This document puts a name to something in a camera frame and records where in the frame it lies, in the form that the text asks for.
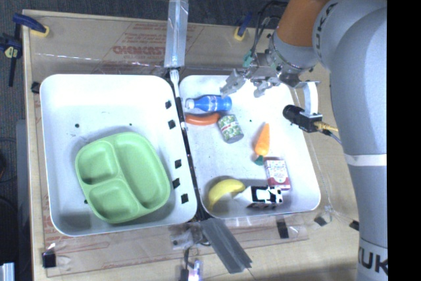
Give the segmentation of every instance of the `banana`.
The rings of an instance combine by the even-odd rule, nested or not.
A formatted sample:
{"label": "banana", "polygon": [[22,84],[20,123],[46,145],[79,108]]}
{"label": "banana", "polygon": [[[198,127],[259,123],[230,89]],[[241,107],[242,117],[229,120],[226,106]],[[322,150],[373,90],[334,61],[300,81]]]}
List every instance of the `banana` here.
{"label": "banana", "polygon": [[209,210],[211,211],[213,209],[213,206],[218,202],[219,199],[221,199],[221,197],[225,193],[242,192],[244,190],[245,185],[239,180],[233,178],[221,180],[209,190]]}

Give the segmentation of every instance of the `carrot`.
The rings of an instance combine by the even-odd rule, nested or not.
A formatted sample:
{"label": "carrot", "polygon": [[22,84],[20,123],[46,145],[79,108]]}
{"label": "carrot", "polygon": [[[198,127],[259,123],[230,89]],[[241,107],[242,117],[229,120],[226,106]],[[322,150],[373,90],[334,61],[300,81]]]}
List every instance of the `carrot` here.
{"label": "carrot", "polygon": [[259,138],[255,145],[255,153],[258,155],[255,163],[258,165],[263,165],[263,157],[269,153],[270,145],[270,129],[269,123],[265,123],[262,131],[260,132]]}

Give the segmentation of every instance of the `green divided tray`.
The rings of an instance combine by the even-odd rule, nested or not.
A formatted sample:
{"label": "green divided tray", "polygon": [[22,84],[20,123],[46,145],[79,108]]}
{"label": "green divided tray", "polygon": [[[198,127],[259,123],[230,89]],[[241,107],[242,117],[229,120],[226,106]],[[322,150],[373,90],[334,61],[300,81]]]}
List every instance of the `green divided tray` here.
{"label": "green divided tray", "polygon": [[75,164],[88,204],[111,224],[156,211],[170,196],[170,182],[157,152],[135,132],[85,145]]}

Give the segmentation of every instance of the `canned food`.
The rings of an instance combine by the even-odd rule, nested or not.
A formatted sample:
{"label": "canned food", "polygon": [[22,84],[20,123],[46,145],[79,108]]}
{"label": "canned food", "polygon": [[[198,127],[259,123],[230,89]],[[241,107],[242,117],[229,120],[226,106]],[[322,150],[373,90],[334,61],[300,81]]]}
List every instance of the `canned food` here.
{"label": "canned food", "polygon": [[234,143],[244,137],[243,131],[239,126],[235,115],[226,115],[218,120],[219,129],[222,132],[224,141],[227,143]]}

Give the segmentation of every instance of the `blue clamp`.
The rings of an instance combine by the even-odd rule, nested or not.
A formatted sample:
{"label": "blue clamp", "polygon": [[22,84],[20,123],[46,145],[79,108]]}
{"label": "blue clamp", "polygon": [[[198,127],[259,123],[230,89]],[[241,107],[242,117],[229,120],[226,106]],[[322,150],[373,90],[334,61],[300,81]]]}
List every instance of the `blue clamp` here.
{"label": "blue clamp", "polygon": [[37,20],[31,18],[30,16],[15,13],[13,15],[13,22],[17,25],[22,25],[29,27],[31,30],[45,33],[47,28],[40,24]]}
{"label": "blue clamp", "polygon": [[245,37],[244,33],[245,33],[245,30],[246,30],[247,26],[249,25],[249,23],[251,21],[252,16],[253,16],[253,13],[248,12],[247,15],[245,16],[245,18],[240,22],[240,25],[237,27],[237,29],[235,30],[235,33],[234,33],[234,38],[236,40],[241,41]]}
{"label": "blue clamp", "polygon": [[23,14],[15,13],[13,16],[14,36],[3,33],[0,38],[0,51],[11,60],[11,68],[9,72],[9,87],[13,87],[14,71],[16,69],[16,60],[22,56],[22,39],[20,37],[20,27],[26,26],[38,35],[46,36],[49,32],[47,26],[43,26],[37,20]]}

